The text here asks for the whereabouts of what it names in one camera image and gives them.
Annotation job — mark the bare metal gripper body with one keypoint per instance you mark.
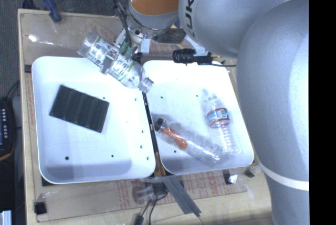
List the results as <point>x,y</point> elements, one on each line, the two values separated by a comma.
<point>135,35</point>

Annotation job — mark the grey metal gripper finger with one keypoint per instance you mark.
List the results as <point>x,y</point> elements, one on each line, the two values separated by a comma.
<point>109,61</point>

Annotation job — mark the clear bottle with green label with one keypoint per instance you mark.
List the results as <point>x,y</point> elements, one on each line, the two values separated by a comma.
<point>126,72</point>

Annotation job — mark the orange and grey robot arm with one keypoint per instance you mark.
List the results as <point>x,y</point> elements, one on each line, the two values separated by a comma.
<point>236,22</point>

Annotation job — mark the black ribbed flat rectangle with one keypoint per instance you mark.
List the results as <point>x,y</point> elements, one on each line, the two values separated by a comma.
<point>78,108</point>

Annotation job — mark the white plastic tray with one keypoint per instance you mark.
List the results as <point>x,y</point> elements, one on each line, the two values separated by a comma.
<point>181,87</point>
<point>86,150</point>

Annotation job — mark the clear bottle with orange label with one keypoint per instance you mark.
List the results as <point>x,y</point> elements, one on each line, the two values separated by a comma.
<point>219,119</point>

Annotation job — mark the crushed clear plastic bottle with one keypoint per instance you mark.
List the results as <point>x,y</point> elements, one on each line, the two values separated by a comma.
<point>202,149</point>

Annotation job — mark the brown cardboard board, red print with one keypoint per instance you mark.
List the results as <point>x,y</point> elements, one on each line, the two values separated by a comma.
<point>86,200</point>

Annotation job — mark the black cylinder on white bracket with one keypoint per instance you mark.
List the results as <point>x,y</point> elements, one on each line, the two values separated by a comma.
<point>183,56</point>

